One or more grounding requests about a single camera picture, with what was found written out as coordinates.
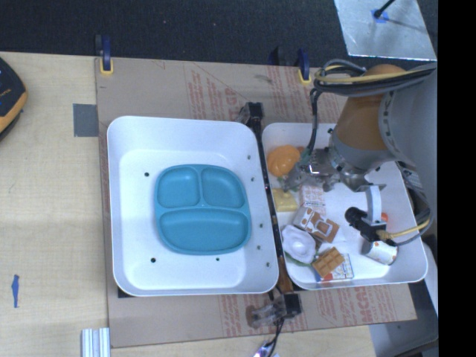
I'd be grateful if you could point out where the brown cardboard board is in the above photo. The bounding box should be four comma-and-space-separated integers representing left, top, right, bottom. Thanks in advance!
94, 57, 418, 349

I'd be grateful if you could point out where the orange toy pepper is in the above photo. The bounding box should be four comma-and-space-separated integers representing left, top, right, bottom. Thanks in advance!
266, 144, 302, 179

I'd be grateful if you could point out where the yellow toy cheese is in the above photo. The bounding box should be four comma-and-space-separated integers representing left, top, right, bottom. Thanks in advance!
271, 187, 300, 213

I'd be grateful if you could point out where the blue divided plate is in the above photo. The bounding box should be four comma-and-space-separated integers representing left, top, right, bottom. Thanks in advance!
153, 164, 253, 256

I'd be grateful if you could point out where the black cylinder on white bracket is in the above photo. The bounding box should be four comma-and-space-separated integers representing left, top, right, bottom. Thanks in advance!
344, 184, 397, 255

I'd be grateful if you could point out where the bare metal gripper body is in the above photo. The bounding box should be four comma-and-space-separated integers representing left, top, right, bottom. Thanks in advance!
296, 147, 373, 193

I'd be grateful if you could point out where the white carton with orange print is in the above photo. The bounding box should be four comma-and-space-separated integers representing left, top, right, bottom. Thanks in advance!
315, 253, 356, 283

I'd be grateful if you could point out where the brown toy waffle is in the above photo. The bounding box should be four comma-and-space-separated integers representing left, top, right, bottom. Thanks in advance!
311, 246, 346, 278

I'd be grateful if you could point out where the small white orange carton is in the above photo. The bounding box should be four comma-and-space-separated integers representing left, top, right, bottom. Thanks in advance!
299, 184, 328, 215

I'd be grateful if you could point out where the black block with wires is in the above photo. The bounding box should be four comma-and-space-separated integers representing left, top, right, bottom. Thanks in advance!
236, 101, 265, 126
248, 292, 303, 327

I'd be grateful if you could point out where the white can with orange print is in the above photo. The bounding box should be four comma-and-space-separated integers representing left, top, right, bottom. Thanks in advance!
360, 238, 399, 266

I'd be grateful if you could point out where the brown and white toy biscuit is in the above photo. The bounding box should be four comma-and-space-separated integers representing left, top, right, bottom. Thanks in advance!
292, 205, 341, 245

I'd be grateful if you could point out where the white plastic tray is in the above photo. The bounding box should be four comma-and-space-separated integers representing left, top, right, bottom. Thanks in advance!
106, 115, 280, 298
261, 122, 429, 292

